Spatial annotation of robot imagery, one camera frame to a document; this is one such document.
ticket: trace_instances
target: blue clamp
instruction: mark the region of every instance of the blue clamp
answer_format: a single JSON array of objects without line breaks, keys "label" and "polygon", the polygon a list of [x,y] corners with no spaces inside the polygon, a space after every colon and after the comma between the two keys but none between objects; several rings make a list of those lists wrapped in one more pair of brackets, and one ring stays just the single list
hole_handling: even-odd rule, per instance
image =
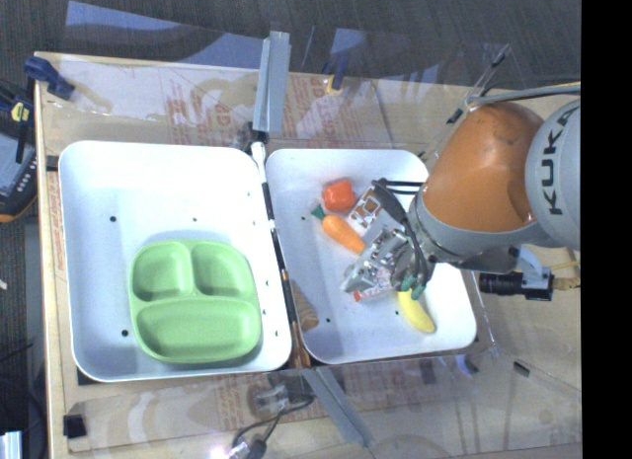
[{"label": "blue clamp", "polygon": [[339,56],[334,57],[332,60],[328,60],[323,66],[322,73],[330,75],[328,81],[329,91],[340,91],[343,88],[343,80],[347,74],[349,67],[349,56],[346,53],[341,53]]},{"label": "blue clamp", "polygon": [[75,90],[74,86],[66,82],[50,62],[41,57],[34,55],[29,57],[24,64],[24,72],[29,78],[48,82],[48,91],[62,100],[68,101],[72,91]]}]

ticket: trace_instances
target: toy banana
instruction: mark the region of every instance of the toy banana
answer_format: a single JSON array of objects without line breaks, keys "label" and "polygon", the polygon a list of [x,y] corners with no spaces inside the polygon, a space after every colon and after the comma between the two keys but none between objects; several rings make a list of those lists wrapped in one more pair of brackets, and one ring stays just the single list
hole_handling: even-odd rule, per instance
[{"label": "toy banana", "polygon": [[420,331],[424,333],[434,333],[436,330],[435,322],[428,315],[424,307],[417,299],[411,298],[413,289],[397,292],[399,304],[406,318]]}]

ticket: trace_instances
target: green divided plate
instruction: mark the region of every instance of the green divided plate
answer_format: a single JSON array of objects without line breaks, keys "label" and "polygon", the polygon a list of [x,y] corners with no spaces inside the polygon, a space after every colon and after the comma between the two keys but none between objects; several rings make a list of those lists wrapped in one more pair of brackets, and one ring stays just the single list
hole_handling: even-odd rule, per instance
[{"label": "green divided plate", "polygon": [[129,304],[138,343],[164,362],[236,359],[261,337],[252,270],[226,243],[175,240],[144,246],[131,265]]}]

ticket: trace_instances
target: clear plastic panel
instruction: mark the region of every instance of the clear plastic panel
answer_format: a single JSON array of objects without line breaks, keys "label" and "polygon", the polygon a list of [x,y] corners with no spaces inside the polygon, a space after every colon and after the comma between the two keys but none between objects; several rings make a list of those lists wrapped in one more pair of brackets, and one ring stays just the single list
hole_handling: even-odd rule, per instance
[{"label": "clear plastic panel", "polygon": [[[54,162],[82,139],[235,146],[253,117],[264,38],[71,3],[62,47],[41,54],[75,86],[69,101],[40,92],[45,157]],[[446,122],[473,90],[526,85],[505,43],[447,47],[437,61],[423,63],[410,60],[423,46],[418,37],[346,29],[330,35],[312,28],[290,40],[283,128],[269,143],[271,152],[404,148],[424,155],[431,167],[455,127]],[[489,74],[503,50],[503,65]],[[332,89],[341,72],[341,88]],[[565,102],[561,97],[532,106],[547,116]],[[64,414],[82,416],[88,427],[86,436],[67,439],[72,452],[102,457],[117,447],[129,450],[129,457],[183,450],[189,457],[227,457],[239,429],[266,418],[253,405],[255,394],[288,379],[296,401],[314,401],[282,417],[268,442],[270,457],[318,451],[328,457],[330,450],[360,458],[436,458],[582,440],[581,382],[573,379],[579,369],[573,338],[579,329],[577,296],[565,295],[544,323],[533,318],[534,327],[525,332],[517,317],[535,315],[533,306],[546,304],[482,297],[471,272],[463,275],[477,319],[475,344],[443,356],[314,363],[310,377],[323,371],[339,382],[345,399],[335,404],[330,392],[314,393],[305,383],[308,376],[286,369],[166,383],[85,381],[70,348],[58,178],[47,175]],[[560,312],[577,330],[556,322]],[[564,361],[561,368],[531,355],[542,331],[550,333],[554,355]],[[522,335],[519,341],[516,335]],[[351,439],[348,421],[370,439]],[[248,431],[248,443],[266,428]]]},{"label": "clear plastic panel", "polygon": [[143,443],[192,451],[202,443],[213,457],[228,457],[232,446],[252,447],[266,431],[270,457],[353,444],[355,454],[378,459],[434,459],[582,440],[581,393],[497,349],[211,377],[77,410],[90,432],[70,439],[70,449],[95,454]]}]

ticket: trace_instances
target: wooden table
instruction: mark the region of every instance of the wooden table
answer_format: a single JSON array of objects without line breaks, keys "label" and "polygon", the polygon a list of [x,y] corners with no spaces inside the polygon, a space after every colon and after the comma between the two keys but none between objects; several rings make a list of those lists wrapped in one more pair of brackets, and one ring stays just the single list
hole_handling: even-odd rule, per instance
[{"label": "wooden table", "polygon": [[[265,382],[265,376],[81,383],[70,340],[56,158],[65,146],[81,139],[226,145],[234,138],[236,127],[252,115],[257,72],[43,52],[39,55],[68,75],[77,93],[72,103],[64,102],[49,94],[44,85],[36,86],[50,456],[208,457],[213,447],[227,446],[235,429],[257,419],[245,400],[250,388]],[[195,88],[191,92],[207,96],[190,96],[186,89],[192,82]],[[300,123],[290,123],[291,130],[274,140],[271,147],[365,145],[417,153],[432,145],[433,136],[465,93],[464,88],[455,86],[350,78],[344,95],[326,96],[326,82],[321,75],[290,74],[285,122]],[[567,101],[560,97],[528,105],[547,116]],[[556,261],[567,256],[553,255]],[[477,319],[481,321],[479,332],[488,331],[490,318],[478,314]],[[572,321],[579,327],[577,317]],[[556,327],[564,330],[560,324]],[[491,335],[481,334],[479,340],[476,351],[494,343]],[[533,358],[542,360],[537,355]],[[362,417],[372,422],[373,428],[383,429],[373,454],[379,449],[384,454],[380,457],[394,457],[387,454],[393,454],[393,447],[403,446],[407,439],[409,446],[421,446],[414,445],[421,439],[416,437],[420,427],[424,433],[442,432],[436,421],[420,418],[415,408],[427,404],[430,398],[433,405],[447,412],[454,405],[449,382],[445,386],[439,383],[431,395],[421,389],[419,394],[411,392],[410,387],[403,392],[388,389],[380,393],[374,387],[376,380],[408,376],[407,370],[418,364],[418,359],[412,359],[346,368],[355,394],[354,405],[362,409]],[[160,421],[155,413],[162,413],[165,419]],[[73,415],[84,417],[87,435],[71,439],[64,435],[64,417]],[[271,438],[270,449],[278,454],[275,457],[376,457],[357,443],[345,443],[318,402],[283,422]],[[388,441],[392,433],[401,434],[399,442]],[[461,436],[460,442],[447,451],[458,455],[507,446],[496,437],[492,440],[495,444],[477,450],[474,445],[465,445],[471,440],[475,442],[476,438]]]}]

